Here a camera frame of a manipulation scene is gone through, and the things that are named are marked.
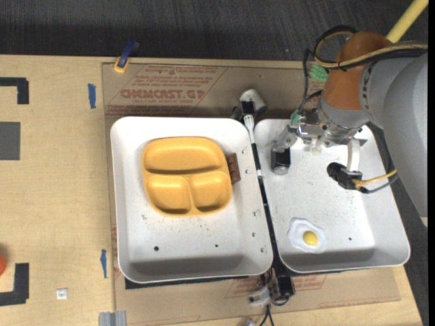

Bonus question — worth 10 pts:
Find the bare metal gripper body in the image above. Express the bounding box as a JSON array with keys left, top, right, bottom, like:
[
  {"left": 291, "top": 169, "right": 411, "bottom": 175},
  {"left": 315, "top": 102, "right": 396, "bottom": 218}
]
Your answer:
[{"left": 296, "top": 108, "right": 362, "bottom": 148}]

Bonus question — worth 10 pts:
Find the small black can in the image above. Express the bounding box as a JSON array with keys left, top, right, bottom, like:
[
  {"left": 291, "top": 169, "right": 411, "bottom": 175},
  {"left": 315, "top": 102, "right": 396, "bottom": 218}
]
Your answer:
[{"left": 270, "top": 147, "right": 292, "bottom": 177}]

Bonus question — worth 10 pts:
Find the thin black and white rod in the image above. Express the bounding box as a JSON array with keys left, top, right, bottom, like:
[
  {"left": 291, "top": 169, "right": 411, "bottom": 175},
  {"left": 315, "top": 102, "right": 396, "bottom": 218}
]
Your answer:
[{"left": 243, "top": 113, "right": 283, "bottom": 268}]

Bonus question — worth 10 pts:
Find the brown chocolate bar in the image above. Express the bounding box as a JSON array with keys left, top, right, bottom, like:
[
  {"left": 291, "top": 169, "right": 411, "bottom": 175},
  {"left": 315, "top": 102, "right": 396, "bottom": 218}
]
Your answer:
[{"left": 226, "top": 152, "right": 243, "bottom": 185}]

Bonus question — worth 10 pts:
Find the white plastic tray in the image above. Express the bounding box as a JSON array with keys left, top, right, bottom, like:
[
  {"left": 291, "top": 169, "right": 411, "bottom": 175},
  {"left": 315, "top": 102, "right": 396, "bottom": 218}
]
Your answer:
[
  {"left": 109, "top": 115, "right": 275, "bottom": 285},
  {"left": 253, "top": 117, "right": 412, "bottom": 274}
]

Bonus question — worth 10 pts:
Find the white and yellow fried egg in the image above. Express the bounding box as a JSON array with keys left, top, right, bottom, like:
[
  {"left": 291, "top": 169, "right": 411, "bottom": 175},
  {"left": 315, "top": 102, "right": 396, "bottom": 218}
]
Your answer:
[{"left": 286, "top": 217, "right": 328, "bottom": 255}]

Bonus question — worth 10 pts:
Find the orange divided plate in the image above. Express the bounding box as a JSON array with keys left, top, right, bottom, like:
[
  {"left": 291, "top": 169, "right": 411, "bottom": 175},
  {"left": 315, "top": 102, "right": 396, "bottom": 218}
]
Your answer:
[{"left": 140, "top": 136, "right": 234, "bottom": 217}]

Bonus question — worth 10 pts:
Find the brown cardboard board, red print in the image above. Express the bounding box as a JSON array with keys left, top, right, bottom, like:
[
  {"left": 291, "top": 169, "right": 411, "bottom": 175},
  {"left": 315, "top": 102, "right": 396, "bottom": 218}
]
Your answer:
[{"left": 101, "top": 62, "right": 402, "bottom": 326}]

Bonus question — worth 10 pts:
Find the black cylinder on white bracket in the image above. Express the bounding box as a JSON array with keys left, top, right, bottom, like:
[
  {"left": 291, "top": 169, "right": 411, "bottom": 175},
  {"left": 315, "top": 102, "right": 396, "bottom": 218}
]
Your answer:
[{"left": 326, "top": 139, "right": 364, "bottom": 191}]

